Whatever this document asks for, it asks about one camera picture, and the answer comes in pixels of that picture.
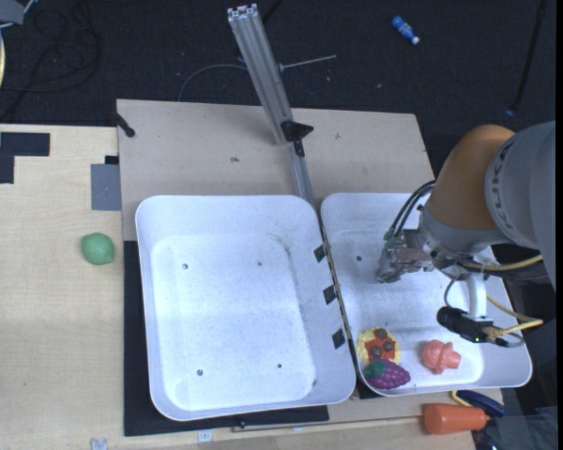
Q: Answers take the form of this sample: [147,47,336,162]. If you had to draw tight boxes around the blue and white bottle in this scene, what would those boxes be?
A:
[390,15,421,46]

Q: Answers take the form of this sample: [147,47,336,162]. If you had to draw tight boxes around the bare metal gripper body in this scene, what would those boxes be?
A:
[376,229,453,285]

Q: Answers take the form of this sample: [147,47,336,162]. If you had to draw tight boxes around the pink toy figure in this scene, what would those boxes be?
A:
[420,338,463,375]

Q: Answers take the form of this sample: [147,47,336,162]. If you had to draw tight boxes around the yellow pizza slice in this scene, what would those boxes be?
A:
[356,326,403,366]

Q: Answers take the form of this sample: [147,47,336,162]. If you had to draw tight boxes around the white plastic tray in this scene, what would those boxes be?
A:
[134,194,358,422]
[319,191,534,398]

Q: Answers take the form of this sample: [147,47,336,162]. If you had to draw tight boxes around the black cylinder on white bracket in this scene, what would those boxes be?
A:
[435,273,496,344]

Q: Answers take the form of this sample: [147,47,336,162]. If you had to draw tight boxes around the pale brown cardboard board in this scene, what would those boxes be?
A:
[115,99,506,443]

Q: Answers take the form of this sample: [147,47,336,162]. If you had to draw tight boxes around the purple grapes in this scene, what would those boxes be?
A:
[362,358,412,391]

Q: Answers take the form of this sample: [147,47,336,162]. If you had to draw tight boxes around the green lime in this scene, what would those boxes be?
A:
[80,232,116,266]

